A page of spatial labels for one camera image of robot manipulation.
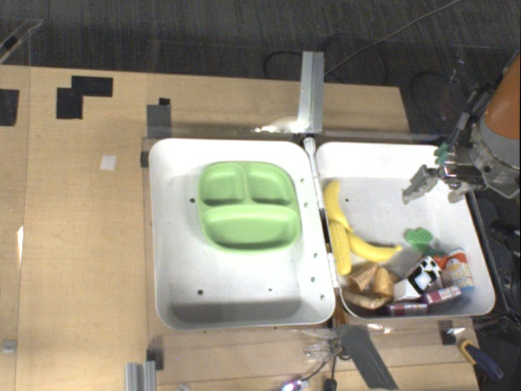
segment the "corn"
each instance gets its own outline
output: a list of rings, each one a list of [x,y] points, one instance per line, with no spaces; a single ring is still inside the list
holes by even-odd
[[[333,220],[329,222],[331,247],[336,260],[336,270],[340,275],[351,272],[351,250],[349,249],[348,234],[342,223]]]

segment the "green plate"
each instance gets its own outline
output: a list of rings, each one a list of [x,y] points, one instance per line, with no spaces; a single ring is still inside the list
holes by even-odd
[[[229,252],[287,248],[300,237],[290,176],[265,162],[217,162],[201,173],[199,220],[204,237]]]

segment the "wooden table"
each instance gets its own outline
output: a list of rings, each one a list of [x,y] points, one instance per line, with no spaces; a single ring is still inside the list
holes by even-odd
[[[57,120],[56,89],[69,88],[72,75],[113,77],[113,95],[84,97],[81,121]],[[147,105],[170,99],[174,126],[233,123],[253,129],[294,116],[299,83],[0,66],[0,88],[20,90],[16,126],[0,128],[0,338],[18,340],[15,354],[0,355],[0,388],[123,389],[125,363],[143,362],[149,344],[139,162]],[[390,87],[326,85],[324,123],[350,130],[409,129],[399,90]],[[116,156],[114,170],[100,169],[105,155]],[[21,226],[20,278],[13,251]],[[471,322],[459,323],[475,341]],[[294,334],[288,330],[288,343]],[[175,343],[183,338],[172,337]],[[376,345],[401,389],[477,389],[473,368],[454,346],[441,346],[436,335],[418,345],[406,334],[397,337],[380,335]],[[412,354],[403,351],[403,340]],[[287,370],[282,366],[277,376],[256,376],[262,369],[250,369],[241,353],[216,347],[223,359],[213,363],[242,373],[190,382],[191,389],[278,389],[294,370],[313,369],[293,346],[283,355]],[[187,343],[185,349],[199,371],[210,368],[212,361],[196,347]],[[425,353],[439,356],[433,363]],[[351,362],[340,363],[336,377],[339,390],[366,389]],[[321,380],[311,389],[321,389]]]

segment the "toy kitchen sink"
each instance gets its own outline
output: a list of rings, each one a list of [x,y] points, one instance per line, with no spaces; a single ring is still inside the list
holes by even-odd
[[[323,58],[321,64],[317,54],[304,53],[302,71],[296,128],[286,132],[298,134],[304,147],[262,134],[255,140],[222,134],[151,138],[144,176],[153,261],[147,260],[163,324],[206,331],[328,320],[335,288],[345,285],[326,245],[322,190],[332,180],[339,182],[340,207],[360,237],[403,247],[382,264],[395,274],[418,260],[405,242],[408,229],[428,229],[437,249],[466,252],[475,287],[421,317],[488,313],[495,294],[467,203],[450,204],[444,184],[407,205],[402,201],[418,167],[434,164],[436,147],[339,139],[315,149],[309,135],[322,130]],[[352,254],[352,263],[363,260]],[[368,322],[390,319],[342,305]]]

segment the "banana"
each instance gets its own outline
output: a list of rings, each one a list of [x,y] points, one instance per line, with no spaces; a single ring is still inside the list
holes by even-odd
[[[340,184],[338,181],[331,181],[324,190],[324,203],[326,204],[326,214],[328,222],[339,222],[346,231],[352,232],[348,220],[345,218],[339,206]]]
[[[342,223],[333,220],[329,223],[331,248],[336,261],[336,270],[340,275],[351,272],[351,251],[349,249],[348,234]]]
[[[348,232],[347,235],[351,251],[359,257],[367,259],[367,261],[385,262],[391,259],[396,252],[401,250],[400,245],[394,248],[378,247],[368,244],[352,232]]]

